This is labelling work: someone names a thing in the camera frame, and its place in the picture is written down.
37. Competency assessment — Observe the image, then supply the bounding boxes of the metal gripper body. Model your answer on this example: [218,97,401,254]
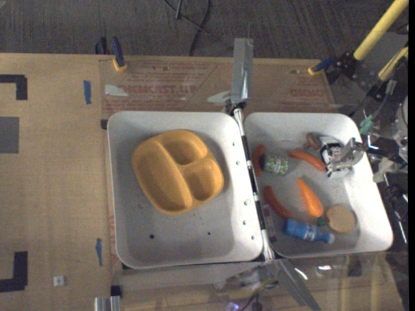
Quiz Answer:
[362,133,405,165]

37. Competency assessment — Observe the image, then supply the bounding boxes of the orange sausage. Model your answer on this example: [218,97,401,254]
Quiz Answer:
[288,149,327,172]
[262,185,294,220]
[252,143,267,178]

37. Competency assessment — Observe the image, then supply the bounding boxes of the brown mushroom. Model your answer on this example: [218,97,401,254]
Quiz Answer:
[303,132,322,151]

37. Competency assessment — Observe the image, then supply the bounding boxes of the orange carrot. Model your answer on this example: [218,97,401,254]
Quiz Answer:
[296,177,327,227]

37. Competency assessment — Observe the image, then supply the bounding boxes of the white plastic tray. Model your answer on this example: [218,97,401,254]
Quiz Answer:
[243,111,394,259]
[106,110,264,270]

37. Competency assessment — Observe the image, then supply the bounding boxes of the round tan biscuit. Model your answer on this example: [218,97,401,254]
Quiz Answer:
[326,203,357,234]

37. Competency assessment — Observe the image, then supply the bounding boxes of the blue plastic bottle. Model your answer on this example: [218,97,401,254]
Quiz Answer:
[282,218,336,245]

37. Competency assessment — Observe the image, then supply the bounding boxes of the thin black and white rod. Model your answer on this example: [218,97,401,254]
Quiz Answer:
[232,108,276,261]

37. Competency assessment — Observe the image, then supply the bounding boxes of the orange divided plate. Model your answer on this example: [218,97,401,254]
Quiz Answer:
[131,129,225,216]

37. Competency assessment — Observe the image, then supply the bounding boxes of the brown cardboard board red print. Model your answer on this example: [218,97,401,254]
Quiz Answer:
[98,54,341,272]

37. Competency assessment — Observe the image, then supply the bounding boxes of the black cylinder on white bracket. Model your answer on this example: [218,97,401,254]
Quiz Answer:
[372,159,409,216]

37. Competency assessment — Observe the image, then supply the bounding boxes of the black block with thin wires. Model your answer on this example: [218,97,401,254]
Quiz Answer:
[225,97,249,113]

